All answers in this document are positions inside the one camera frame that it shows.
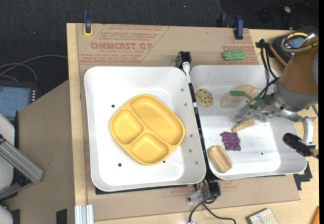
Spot tan bread bun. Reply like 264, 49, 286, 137
207, 145, 233, 174

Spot green asparagus bundle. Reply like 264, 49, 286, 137
221, 49, 247, 62

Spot black cylinder on white bracket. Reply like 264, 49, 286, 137
282, 117, 317, 159

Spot beige pizza slice green strip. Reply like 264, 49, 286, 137
219, 90, 247, 108

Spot purple grapes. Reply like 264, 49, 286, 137
219, 131, 242, 152

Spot thin black and white rod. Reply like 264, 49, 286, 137
182, 61, 211, 183

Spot green-edged patterned flat packet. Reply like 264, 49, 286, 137
246, 208, 276, 224

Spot white plastic tray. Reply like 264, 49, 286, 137
83, 65, 207, 192
189, 64, 308, 181

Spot brown cardboard board red print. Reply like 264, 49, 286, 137
75, 23, 302, 221

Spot yellow divided plate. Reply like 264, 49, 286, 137
109, 93, 186, 166

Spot tan chocolate chip biscuit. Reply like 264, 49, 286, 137
194, 88, 214, 108

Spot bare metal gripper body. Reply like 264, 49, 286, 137
254, 96, 303, 122

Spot pale yellow corn cob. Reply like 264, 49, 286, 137
231, 117, 256, 133

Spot beige croissant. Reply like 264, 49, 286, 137
235, 84, 260, 105

